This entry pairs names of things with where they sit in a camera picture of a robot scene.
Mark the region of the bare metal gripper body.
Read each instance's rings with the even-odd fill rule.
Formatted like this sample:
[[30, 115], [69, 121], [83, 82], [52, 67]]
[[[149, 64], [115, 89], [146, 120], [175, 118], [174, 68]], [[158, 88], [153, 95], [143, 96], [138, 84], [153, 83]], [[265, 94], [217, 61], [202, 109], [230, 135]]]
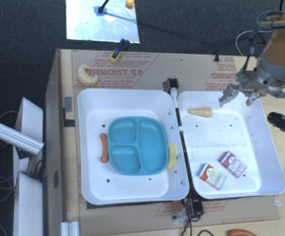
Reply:
[[276, 80], [273, 76], [262, 70], [239, 71], [236, 81], [240, 83], [239, 90], [245, 94], [258, 95], [284, 95], [284, 82]]

